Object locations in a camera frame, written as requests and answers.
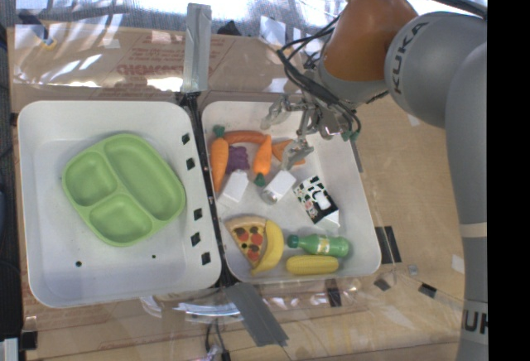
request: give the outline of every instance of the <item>green bottle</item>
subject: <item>green bottle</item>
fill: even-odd
[[[325,234],[310,234],[303,238],[291,234],[287,238],[289,248],[302,248],[315,255],[345,257],[349,252],[349,242],[345,238],[334,238]]]

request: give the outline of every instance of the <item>green plate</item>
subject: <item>green plate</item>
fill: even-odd
[[[90,229],[114,246],[148,238],[186,205],[175,172],[145,139],[130,133],[108,137],[72,158],[62,185]]]

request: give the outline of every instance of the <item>white tray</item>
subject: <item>white tray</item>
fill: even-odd
[[[230,130],[260,130],[260,123],[270,107],[270,103],[262,102],[213,102],[204,109],[202,116],[205,130],[206,145],[215,138],[213,127],[216,124]],[[301,113],[292,113],[280,124],[273,125],[267,132],[273,141],[296,137],[301,120]],[[334,202],[339,207],[340,228],[337,235],[347,238],[352,249],[346,258],[340,260],[340,268],[329,276],[294,276],[285,268],[285,261],[292,255],[303,254],[301,249],[285,247],[282,260],[276,268],[263,272],[255,277],[250,274],[250,266],[231,238],[228,230],[221,226],[221,236],[226,250],[227,263],[230,271],[242,282],[272,283],[296,282],[314,280],[315,278],[331,277],[360,277],[375,272],[381,263],[381,251],[373,227],[368,202],[360,179],[357,162],[351,145],[340,137],[325,141],[319,135],[310,135],[308,142],[315,150],[306,158],[302,166],[294,166],[291,172],[298,181],[309,176],[318,175]],[[249,164],[252,165],[253,155],[257,145],[245,144],[248,149]],[[268,174],[267,183],[279,171],[280,162],[273,158],[272,169]],[[311,222],[305,210],[301,207],[294,193],[288,192],[276,205],[266,204],[259,193],[262,188],[252,183],[253,173],[249,172],[251,183],[245,190],[243,199],[234,207],[225,208],[218,205],[221,221],[241,214],[258,214],[272,219],[281,228],[284,238],[291,233],[309,234],[326,233]]]
[[[96,237],[61,187],[71,157],[117,132],[150,142],[186,192],[179,218],[124,248]],[[219,250],[194,133],[182,108],[168,102],[40,101],[21,111],[18,139],[29,284],[40,302],[78,306],[216,282]],[[195,166],[188,169],[190,162]]]

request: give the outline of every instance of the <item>robotic arm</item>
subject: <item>robotic arm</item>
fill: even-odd
[[[435,0],[471,13],[418,16],[407,0],[348,0],[344,11],[311,38],[277,53],[289,79],[302,90],[299,103],[283,96],[263,128],[282,112],[302,110],[298,139],[283,167],[312,151],[306,134],[354,140],[361,124],[355,109],[391,94],[406,112],[446,130],[446,145],[465,255],[465,303],[458,361],[487,360],[488,277],[486,213],[487,11],[468,0]],[[301,73],[293,56],[312,38],[330,36],[320,59]]]

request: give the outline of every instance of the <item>bottle label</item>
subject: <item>bottle label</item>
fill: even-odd
[[[326,254],[330,252],[330,240],[327,237],[320,237],[318,239],[318,248],[316,253]]]

